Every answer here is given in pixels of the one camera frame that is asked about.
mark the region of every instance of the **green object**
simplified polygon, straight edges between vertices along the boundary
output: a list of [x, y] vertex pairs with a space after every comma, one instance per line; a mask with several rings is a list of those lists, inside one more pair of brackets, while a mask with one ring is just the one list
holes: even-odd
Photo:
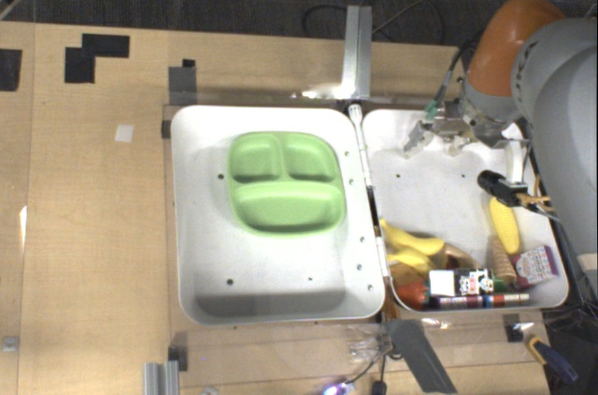
[[252, 233], [321, 233], [345, 217], [335, 152], [312, 134], [243, 134], [229, 149], [227, 171], [233, 213]]

